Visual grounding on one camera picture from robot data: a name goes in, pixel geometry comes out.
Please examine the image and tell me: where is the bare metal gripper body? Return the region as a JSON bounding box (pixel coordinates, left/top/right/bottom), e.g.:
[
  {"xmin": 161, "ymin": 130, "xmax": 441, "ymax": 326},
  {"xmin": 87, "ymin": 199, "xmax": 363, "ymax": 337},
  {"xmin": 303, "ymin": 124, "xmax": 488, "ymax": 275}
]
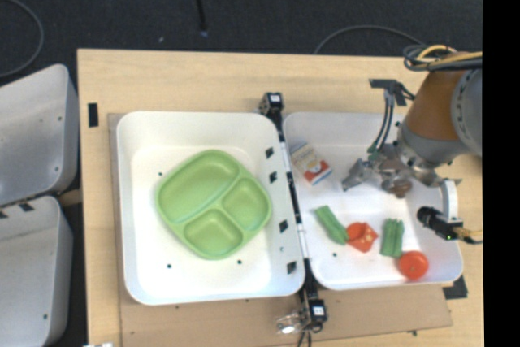
[{"xmin": 366, "ymin": 141, "xmax": 440, "ymax": 187}]

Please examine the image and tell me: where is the white and red carton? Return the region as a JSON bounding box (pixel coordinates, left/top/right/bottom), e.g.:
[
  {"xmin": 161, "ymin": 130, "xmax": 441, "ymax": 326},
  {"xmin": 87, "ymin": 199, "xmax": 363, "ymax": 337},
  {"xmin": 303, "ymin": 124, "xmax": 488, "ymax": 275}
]
[{"xmin": 289, "ymin": 141, "xmax": 335, "ymax": 187}]

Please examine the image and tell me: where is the green toy vegetable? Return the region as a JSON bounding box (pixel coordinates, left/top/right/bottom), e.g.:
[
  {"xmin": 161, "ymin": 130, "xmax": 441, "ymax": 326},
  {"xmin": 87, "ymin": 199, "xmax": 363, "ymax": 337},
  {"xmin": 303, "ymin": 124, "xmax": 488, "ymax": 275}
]
[
  {"xmin": 314, "ymin": 205, "xmax": 350, "ymax": 246},
  {"xmin": 379, "ymin": 218, "xmax": 405, "ymax": 259}
]

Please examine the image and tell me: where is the red and yellow toy food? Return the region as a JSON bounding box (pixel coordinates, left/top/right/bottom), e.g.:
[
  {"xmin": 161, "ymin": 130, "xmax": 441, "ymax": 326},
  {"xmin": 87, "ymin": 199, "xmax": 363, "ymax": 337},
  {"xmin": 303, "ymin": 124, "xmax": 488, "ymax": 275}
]
[{"xmin": 345, "ymin": 221, "xmax": 379, "ymax": 254}]

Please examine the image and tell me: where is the thin black and white rod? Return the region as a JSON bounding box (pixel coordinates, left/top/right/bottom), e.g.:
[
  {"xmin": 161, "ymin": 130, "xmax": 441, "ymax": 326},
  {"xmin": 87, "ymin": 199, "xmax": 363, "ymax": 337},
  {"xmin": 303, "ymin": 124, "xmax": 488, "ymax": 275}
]
[{"xmin": 268, "ymin": 109, "xmax": 317, "ymax": 300}]

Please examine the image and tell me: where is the orange toy tomato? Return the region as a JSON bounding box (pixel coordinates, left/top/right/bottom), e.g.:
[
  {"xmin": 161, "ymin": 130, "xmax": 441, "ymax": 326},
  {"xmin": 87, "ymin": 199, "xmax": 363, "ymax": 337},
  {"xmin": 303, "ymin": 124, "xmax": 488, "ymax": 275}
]
[{"xmin": 397, "ymin": 250, "xmax": 430, "ymax": 281}]

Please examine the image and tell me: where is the white plastic tray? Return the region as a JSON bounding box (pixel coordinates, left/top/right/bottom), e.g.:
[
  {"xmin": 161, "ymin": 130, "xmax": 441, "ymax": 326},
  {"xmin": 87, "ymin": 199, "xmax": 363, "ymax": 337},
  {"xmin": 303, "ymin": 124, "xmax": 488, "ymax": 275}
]
[
  {"xmin": 115, "ymin": 110, "xmax": 307, "ymax": 306},
  {"xmin": 282, "ymin": 111, "xmax": 465, "ymax": 292}
]

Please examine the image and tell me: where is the green divided plate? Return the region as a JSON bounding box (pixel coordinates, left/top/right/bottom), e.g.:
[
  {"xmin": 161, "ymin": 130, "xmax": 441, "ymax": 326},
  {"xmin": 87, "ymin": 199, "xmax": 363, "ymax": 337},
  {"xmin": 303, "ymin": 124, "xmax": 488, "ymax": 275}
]
[{"xmin": 154, "ymin": 149, "xmax": 273, "ymax": 262}]

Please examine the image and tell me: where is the black cylinder on white bracket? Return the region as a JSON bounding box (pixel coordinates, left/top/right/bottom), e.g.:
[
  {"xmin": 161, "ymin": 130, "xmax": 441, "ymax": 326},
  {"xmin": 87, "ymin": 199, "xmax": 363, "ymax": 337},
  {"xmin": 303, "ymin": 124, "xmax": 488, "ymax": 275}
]
[{"xmin": 416, "ymin": 178, "xmax": 465, "ymax": 242}]

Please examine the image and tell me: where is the black block with thin wires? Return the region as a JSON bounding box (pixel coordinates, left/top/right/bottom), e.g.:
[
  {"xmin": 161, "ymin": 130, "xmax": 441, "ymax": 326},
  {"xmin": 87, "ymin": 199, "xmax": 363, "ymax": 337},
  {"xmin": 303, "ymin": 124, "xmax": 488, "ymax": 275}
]
[
  {"xmin": 258, "ymin": 91, "xmax": 285, "ymax": 115},
  {"xmin": 301, "ymin": 297, "xmax": 328, "ymax": 325}
]

